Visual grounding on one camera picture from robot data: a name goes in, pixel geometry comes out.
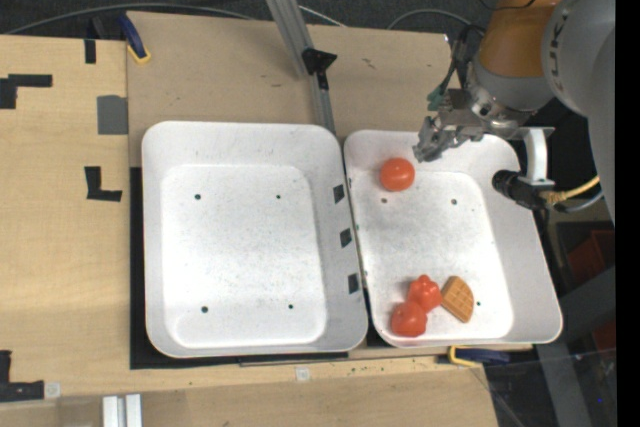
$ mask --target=black clamp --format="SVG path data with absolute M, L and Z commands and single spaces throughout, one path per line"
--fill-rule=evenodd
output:
M 11 383 L 10 367 L 11 351 L 0 351 L 0 402 L 44 399 L 44 381 Z
M 327 80 L 327 68 L 333 64 L 338 58 L 335 54 L 307 48 L 302 52 L 302 60 L 307 68 L 309 75 L 315 74 L 318 77 L 318 87 L 329 90 L 329 81 Z

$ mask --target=toy red pepper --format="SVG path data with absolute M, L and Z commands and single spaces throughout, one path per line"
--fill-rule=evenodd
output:
M 420 336 L 427 329 L 427 314 L 418 303 L 406 301 L 391 314 L 391 331 L 399 336 Z
M 418 303 L 425 313 L 429 313 L 436 306 L 442 304 L 442 294 L 440 287 L 429 276 L 423 274 L 409 285 L 407 301 Z

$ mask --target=cookie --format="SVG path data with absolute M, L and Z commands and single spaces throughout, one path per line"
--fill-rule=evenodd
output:
M 473 313 L 473 292 L 459 276 L 451 276 L 442 287 L 442 306 L 462 322 L 469 322 Z

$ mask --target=black tape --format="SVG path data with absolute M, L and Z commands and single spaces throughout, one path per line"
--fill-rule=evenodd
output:
M 342 184 L 336 185 L 333 188 L 333 200 L 335 203 L 338 203 L 342 199 L 344 199 L 344 187 L 342 186 Z
M 97 166 L 89 166 L 84 168 L 87 177 L 87 199 L 96 199 L 99 201 L 116 201 L 122 199 L 122 191 L 103 191 L 102 190 L 102 170 Z
M 84 62 L 96 64 L 96 42 L 92 39 L 84 40 Z
M 51 87 L 52 75 L 16 75 L 9 74 L 0 79 L 0 109 L 15 109 L 18 87 Z
M 44 398 L 44 381 L 12 383 L 9 381 L 11 351 L 0 351 L 0 402 L 40 400 Z
M 349 228 L 347 228 L 346 230 L 342 230 L 340 232 L 340 245 L 342 247 L 348 246 L 351 240 L 352 240 L 351 230 Z
M 349 274 L 349 276 L 347 276 L 347 281 L 349 282 L 349 294 L 353 294 L 360 290 L 360 282 L 358 281 L 357 274 Z

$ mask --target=toy tomato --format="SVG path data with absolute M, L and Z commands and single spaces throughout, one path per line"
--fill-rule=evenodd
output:
M 419 336 L 427 330 L 427 314 L 422 307 L 407 301 L 399 304 L 391 314 L 391 331 L 400 336 Z
M 425 313 L 429 313 L 436 306 L 442 304 L 442 294 L 438 284 L 423 274 L 409 285 L 407 300 L 418 303 Z
M 408 189 L 415 177 L 416 170 L 407 159 L 389 159 L 380 168 L 380 183 L 388 191 Z

